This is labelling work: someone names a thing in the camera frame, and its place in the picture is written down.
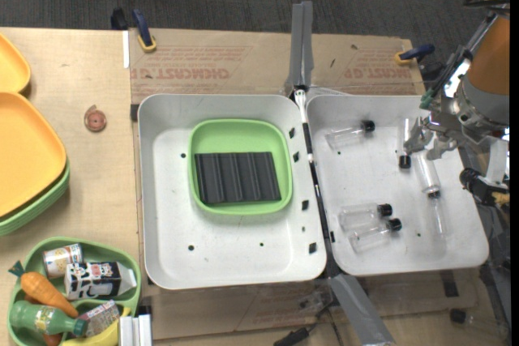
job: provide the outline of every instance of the white tray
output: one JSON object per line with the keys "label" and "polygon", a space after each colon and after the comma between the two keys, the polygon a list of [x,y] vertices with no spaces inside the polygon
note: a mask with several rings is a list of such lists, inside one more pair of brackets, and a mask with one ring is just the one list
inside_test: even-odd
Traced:
{"label": "white tray", "polygon": [[[397,125],[417,117],[417,96],[316,96],[308,101],[307,115],[316,168],[333,232],[337,265],[355,276],[476,267],[487,259],[488,242],[472,195],[461,188],[463,165],[457,151],[435,161],[446,207],[448,237],[434,238],[428,221],[427,198],[419,189],[414,171],[397,166]],[[337,123],[375,122],[370,139],[354,141],[333,151],[324,135]],[[341,206],[356,203],[390,203],[402,230],[390,243],[356,254],[338,224]]]}
{"label": "white tray", "polygon": [[[300,155],[297,163],[291,159],[293,195],[286,207],[273,214],[229,216],[195,203],[187,158],[181,155],[187,154],[193,127],[214,118],[262,120],[283,132],[290,155]],[[320,216],[292,101],[283,96],[150,96],[139,107],[139,141],[144,261],[155,284],[167,289],[265,284],[313,280],[323,271]],[[309,201],[306,210],[304,200]]]}

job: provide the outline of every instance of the toy carrot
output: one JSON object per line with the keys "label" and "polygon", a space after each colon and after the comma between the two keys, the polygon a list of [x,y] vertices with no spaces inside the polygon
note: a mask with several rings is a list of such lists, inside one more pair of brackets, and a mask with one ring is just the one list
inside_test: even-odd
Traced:
{"label": "toy carrot", "polygon": [[25,271],[20,261],[9,272],[19,277],[22,289],[36,301],[56,307],[72,318],[78,317],[78,310],[47,280],[47,277],[36,271]]}
{"label": "toy carrot", "polygon": [[[25,294],[24,300],[32,304],[41,304],[39,301],[32,298],[28,294]],[[63,340],[63,333],[58,333],[57,335],[46,335],[43,333],[42,335],[46,346],[58,346]]]}

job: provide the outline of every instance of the glass tube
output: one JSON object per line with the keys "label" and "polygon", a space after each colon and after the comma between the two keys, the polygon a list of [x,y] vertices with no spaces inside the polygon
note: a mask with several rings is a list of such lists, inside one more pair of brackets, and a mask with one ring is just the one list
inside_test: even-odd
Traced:
{"label": "glass tube", "polygon": [[421,191],[431,197],[440,196],[440,178],[434,161],[427,159],[427,151],[413,153],[413,159]]}
{"label": "glass tube", "polygon": [[439,239],[445,239],[448,236],[448,224],[445,219],[445,206],[443,199],[427,198],[427,209],[429,214],[429,223],[432,227],[433,235]]}
{"label": "glass tube", "polygon": [[366,133],[375,130],[375,123],[371,120],[362,120],[357,126],[346,126],[344,128],[334,128],[324,137],[333,150],[337,150],[351,142],[352,140],[363,137]]}
{"label": "glass tube", "polygon": [[404,143],[410,139],[412,125],[413,121],[410,118],[404,118],[398,125],[397,156],[400,169],[410,169],[411,167],[411,157],[405,150]]}
{"label": "glass tube", "polygon": [[381,218],[392,214],[391,205],[384,203],[360,203],[342,207],[339,213],[339,224],[344,229],[354,229],[367,225],[376,225]]}
{"label": "glass tube", "polygon": [[386,220],[382,225],[374,228],[354,231],[348,239],[354,251],[360,253],[384,244],[392,233],[400,231],[401,228],[401,221],[395,218]]}

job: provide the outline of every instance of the yellow plate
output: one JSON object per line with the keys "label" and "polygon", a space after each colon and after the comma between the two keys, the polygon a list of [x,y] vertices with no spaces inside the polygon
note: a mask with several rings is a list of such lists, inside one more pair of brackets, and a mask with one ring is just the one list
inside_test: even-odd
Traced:
{"label": "yellow plate", "polygon": [[32,104],[0,92],[0,217],[52,185],[65,163],[61,140]]}
{"label": "yellow plate", "polygon": [[0,33],[0,92],[21,92],[31,78],[31,67],[9,40]]}

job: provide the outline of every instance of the clamp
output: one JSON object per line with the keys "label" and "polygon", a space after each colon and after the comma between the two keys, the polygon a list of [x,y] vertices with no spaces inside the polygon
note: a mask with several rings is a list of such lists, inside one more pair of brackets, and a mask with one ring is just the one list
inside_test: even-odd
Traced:
{"label": "clamp", "polygon": [[148,29],[148,24],[146,23],[146,19],[144,15],[139,9],[134,9],[131,12],[135,25],[139,29],[139,39],[140,46],[144,50],[144,52],[152,52],[157,48],[157,43],[155,42],[155,38],[150,34]]}
{"label": "clamp", "polygon": [[413,58],[416,58],[417,62],[422,61],[427,55],[435,52],[435,46],[433,44],[425,44],[412,48],[404,53],[395,54],[395,61],[398,65],[409,65]]}

